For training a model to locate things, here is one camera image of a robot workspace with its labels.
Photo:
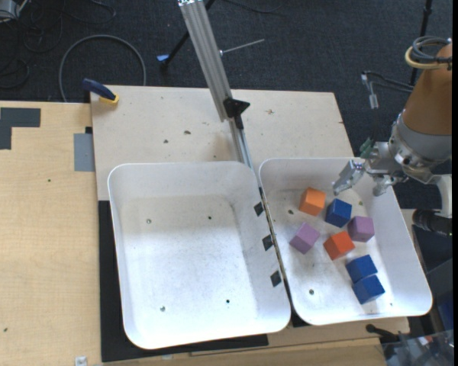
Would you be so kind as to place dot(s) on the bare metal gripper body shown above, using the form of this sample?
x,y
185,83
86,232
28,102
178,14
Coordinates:
x,y
383,162

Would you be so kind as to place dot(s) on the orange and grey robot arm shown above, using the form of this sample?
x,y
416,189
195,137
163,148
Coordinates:
x,y
427,97

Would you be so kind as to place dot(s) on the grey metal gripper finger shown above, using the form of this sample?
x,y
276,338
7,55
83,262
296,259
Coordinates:
x,y
347,177
381,187

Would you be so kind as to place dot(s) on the white plastic tray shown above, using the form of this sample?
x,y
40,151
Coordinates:
x,y
183,257
320,299

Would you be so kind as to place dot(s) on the blue cube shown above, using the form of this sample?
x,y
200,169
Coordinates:
x,y
368,289
338,212
361,268

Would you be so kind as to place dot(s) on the pale wood board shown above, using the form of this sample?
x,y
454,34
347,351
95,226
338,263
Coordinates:
x,y
168,128

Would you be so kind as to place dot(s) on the black cylinder on white bracket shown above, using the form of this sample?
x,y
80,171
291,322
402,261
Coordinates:
x,y
433,221

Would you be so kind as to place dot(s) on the orange cube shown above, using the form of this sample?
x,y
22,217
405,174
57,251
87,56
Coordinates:
x,y
312,201
339,245

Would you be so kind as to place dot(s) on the purple cube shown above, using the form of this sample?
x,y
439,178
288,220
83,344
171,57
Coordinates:
x,y
304,238
361,228

